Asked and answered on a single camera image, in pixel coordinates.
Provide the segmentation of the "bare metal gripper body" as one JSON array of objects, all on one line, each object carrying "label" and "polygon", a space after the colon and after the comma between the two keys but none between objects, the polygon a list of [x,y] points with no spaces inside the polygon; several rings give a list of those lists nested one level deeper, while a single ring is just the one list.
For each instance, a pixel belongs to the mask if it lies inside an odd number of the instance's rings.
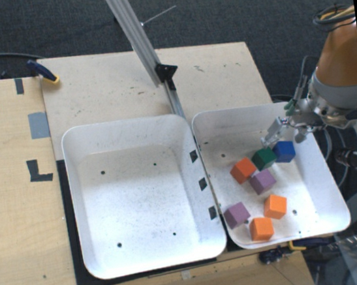
[{"label": "bare metal gripper body", "polygon": [[320,95],[290,100],[286,105],[290,126],[295,129],[306,126],[309,133],[327,126],[347,128],[350,125],[347,115],[357,109],[357,91],[334,93],[327,98],[330,100]]}]

